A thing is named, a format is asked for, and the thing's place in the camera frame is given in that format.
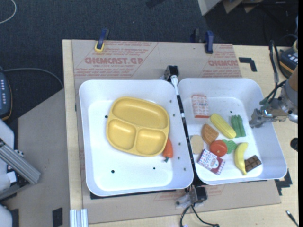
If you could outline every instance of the orange carrot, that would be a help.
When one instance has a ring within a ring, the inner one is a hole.
[[[169,158],[172,158],[174,153],[173,153],[173,150],[172,150],[172,144],[171,144],[171,141],[169,138],[167,138],[167,142],[166,142],[166,145],[165,145],[165,148],[162,152],[162,155],[165,157],[165,162],[168,162]]]

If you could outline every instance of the divided plate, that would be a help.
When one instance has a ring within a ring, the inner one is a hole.
[[[164,150],[168,134],[169,115],[158,104],[121,97],[110,108],[106,136],[116,149],[154,157]]]

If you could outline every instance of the dark floor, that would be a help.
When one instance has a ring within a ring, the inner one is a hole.
[[[204,17],[197,0],[0,0],[0,66],[4,70],[39,68],[61,80],[62,39],[94,39],[102,28],[110,40],[190,42],[193,30],[212,30],[214,43],[268,45],[296,28],[298,0],[265,0],[246,13],[239,6],[226,14],[222,3]],[[279,45],[290,46],[287,38]],[[61,89],[40,71],[7,72],[13,95],[13,120]]]

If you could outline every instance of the toy food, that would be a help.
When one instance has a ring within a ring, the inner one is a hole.
[[[192,105],[195,118],[209,118],[209,109],[206,96],[192,96]]]
[[[202,127],[202,138],[204,141],[210,145],[219,135],[219,132],[216,131],[212,126],[205,123]]]
[[[210,120],[215,125],[215,127],[227,138],[233,139],[236,137],[236,131],[217,113],[213,113],[210,116]]]
[[[260,159],[254,155],[250,158],[248,158],[247,160],[244,160],[245,162],[245,170],[246,172],[251,171],[252,169],[256,168],[257,166],[261,165],[261,161]]]
[[[200,135],[193,135],[190,137],[191,147],[193,149],[194,154],[200,154],[204,148],[204,142]]]
[[[207,149],[202,151],[201,157],[198,160],[198,164],[215,173],[216,175],[221,173],[224,163],[225,160],[216,156]]]
[[[227,146],[227,154],[230,154],[234,149],[237,148],[237,144],[235,142],[233,142],[232,140],[226,140],[223,139],[223,142],[226,144]]]
[[[232,122],[232,127],[236,131],[236,134],[237,134],[236,138],[246,136],[244,126],[243,126],[243,120],[240,115],[233,115],[231,122]]]
[[[227,153],[227,146],[223,140],[215,140],[210,144],[209,151],[218,157],[222,157]]]
[[[248,143],[244,142],[237,146],[235,150],[234,161],[236,166],[242,171],[243,175],[246,175],[244,153],[248,147]]]
[[[172,144],[169,138],[167,138],[167,142],[162,152],[162,155],[165,157],[165,162],[168,162],[169,158],[172,158],[174,156]]]

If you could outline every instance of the black clip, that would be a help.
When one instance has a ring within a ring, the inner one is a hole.
[[[95,45],[95,52],[101,53],[103,51],[103,48],[104,48],[104,43],[103,42],[105,40],[107,40],[108,34],[109,34],[108,29],[106,29],[106,28],[102,29],[99,41]]]

